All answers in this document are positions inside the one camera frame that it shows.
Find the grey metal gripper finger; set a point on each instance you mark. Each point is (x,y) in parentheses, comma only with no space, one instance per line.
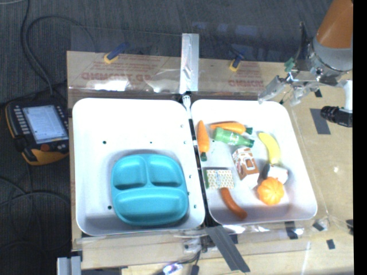
(272,90)
(297,95)

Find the brown cardboard board red print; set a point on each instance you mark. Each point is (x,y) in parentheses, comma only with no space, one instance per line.
(218,79)

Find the green bottle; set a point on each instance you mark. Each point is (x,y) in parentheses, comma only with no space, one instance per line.
(229,137)

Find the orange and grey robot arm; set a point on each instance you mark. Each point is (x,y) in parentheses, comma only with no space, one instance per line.
(335,24)

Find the blue divided plate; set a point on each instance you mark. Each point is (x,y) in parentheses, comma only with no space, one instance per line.
(149,190)

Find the green and yellow patterned packet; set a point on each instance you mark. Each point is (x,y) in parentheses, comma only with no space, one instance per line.
(220,178)

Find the orange pumpkin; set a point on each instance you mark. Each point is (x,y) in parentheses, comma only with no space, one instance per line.
(270,191)

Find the black cylinder on white bracket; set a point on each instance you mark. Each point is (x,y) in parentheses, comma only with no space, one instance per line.
(338,115)

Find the orange sausage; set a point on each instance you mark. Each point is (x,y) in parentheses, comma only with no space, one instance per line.
(230,203)

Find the white and orange carton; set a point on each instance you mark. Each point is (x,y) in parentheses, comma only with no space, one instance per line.
(245,163)

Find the yellow banana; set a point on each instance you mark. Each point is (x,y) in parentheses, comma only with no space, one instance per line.
(272,147)

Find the white plastic tray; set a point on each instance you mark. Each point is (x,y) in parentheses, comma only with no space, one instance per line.
(94,182)
(298,199)

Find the white bottle with black cap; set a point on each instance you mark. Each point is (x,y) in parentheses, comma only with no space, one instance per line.
(278,173)

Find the orange carrot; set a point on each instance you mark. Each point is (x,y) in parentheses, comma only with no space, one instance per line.
(203,137)
(232,127)

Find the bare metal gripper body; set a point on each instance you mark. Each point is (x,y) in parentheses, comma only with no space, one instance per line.
(305,76)

